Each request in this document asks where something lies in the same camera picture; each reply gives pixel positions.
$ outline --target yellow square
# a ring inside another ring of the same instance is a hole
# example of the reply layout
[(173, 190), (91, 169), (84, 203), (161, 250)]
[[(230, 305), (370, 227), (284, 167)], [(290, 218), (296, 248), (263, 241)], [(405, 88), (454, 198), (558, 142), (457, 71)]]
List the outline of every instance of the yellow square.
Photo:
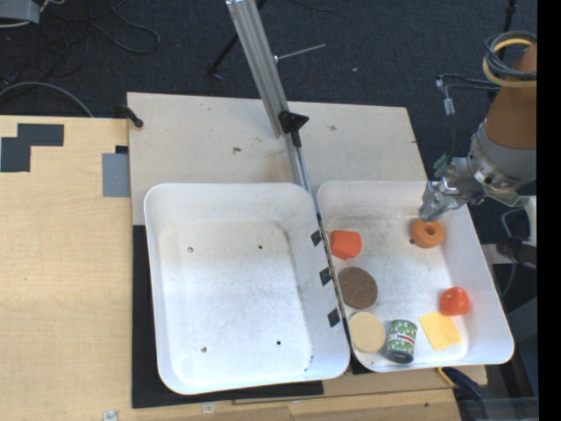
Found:
[(419, 317), (419, 321), (435, 351), (440, 351), (462, 341), (454, 320), (438, 310)]

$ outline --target red tomato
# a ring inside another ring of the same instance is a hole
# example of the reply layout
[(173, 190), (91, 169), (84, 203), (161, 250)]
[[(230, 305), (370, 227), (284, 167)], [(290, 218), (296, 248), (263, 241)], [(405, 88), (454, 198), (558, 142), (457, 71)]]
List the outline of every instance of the red tomato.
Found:
[(443, 315), (465, 315), (470, 311), (470, 298), (461, 287), (450, 287), (440, 296), (440, 311)]

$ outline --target white tray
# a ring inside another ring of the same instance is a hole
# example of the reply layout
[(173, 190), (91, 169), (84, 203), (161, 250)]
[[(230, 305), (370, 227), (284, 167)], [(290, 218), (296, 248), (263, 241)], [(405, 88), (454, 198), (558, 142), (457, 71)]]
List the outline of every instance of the white tray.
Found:
[[(362, 238), (360, 254), (349, 260), (333, 256), (336, 273), (361, 267), (378, 284), (378, 299), (367, 311), (384, 323), (398, 318), (417, 325), (414, 360), (394, 363), (377, 353), (354, 350), (372, 371), (499, 364), (510, 359), (514, 341), (496, 293), (467, 207), (451, 210), (439, 222), (445, 240), (434, 248), (412, 245), (409, 228), (418, 218), (425, 182), (327, 182), (318, 191), (318, 205), (328, 234), (356, 231)], [(444, 289), (463, 287), (471, 301), (469, 314), (453, 317), (462, 342), (435, 351), (419, 317), (438, 310)], [(344, 304), (349, 319), (358, 310)]]
[(311, 196), (160, 184), (145, 198), (158, 370), (181, 394), (337, 377), (350, 349)]

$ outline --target soda can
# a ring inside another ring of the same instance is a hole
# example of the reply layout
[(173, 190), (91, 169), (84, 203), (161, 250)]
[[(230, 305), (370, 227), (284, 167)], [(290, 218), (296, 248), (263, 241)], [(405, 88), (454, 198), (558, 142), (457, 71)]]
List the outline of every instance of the soda can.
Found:
[(396, 363), (410, 363), (415, 351), (417, 326), (406, 319), (395, 319), (389, 327), (386, 356)]

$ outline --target brown patty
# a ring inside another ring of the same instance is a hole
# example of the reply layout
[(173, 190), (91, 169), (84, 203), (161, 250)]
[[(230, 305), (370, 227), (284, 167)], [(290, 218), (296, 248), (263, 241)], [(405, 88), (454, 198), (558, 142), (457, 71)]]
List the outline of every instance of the brown patty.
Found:
[(345, 268), (337, 277), (345, 304), (355, 309), (371, 306), (378, 297), (378, 285), (362, 268)]

